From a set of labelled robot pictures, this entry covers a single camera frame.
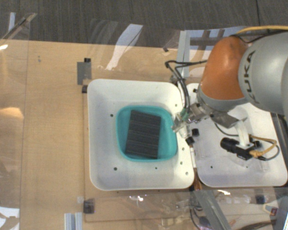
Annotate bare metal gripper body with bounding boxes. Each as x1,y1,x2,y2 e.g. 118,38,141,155
175,103,215,129

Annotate teal bowl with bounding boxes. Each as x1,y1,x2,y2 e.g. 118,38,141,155
115,105,179,163

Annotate black ribbed rectangular block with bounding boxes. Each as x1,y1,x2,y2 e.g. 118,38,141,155
124,110,162,160

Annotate white plastic tray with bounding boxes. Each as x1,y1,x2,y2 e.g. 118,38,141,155
86,78,195,192
186,82,288,188

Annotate black cylinder on white bracket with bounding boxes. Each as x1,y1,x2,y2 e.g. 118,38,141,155
220,117,261,161

